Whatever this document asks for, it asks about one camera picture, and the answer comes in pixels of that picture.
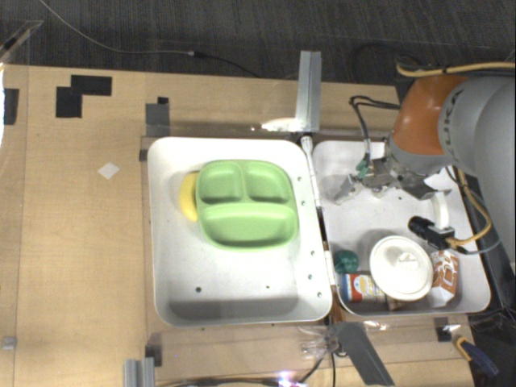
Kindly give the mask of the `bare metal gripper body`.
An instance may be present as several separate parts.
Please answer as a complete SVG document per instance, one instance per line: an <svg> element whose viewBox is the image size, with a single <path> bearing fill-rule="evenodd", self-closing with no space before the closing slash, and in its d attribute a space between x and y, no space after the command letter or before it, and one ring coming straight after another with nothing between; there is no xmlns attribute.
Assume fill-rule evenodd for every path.
<svg viewBox="0 0 516 387"><path fill-rule="evenodd" d="M369 160L360 170L360 183L379 194L387 189L399 189L408 180L408 172L391 155Z"/></svg>

